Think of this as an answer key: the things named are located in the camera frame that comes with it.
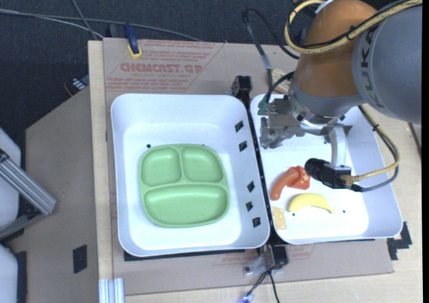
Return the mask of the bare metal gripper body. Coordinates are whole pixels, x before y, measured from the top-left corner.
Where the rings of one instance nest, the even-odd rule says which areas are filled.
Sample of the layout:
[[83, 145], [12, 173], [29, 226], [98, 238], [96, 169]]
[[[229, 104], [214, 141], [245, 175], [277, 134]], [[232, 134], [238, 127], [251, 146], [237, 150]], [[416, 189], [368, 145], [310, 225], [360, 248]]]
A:
[[295, 98], [274, 99], [267, 108], [265, 118], [266, 137], [303, 136], [305, 133], [323, 135], [325, 129], [334, 126], [338, 117], [317, 115]]

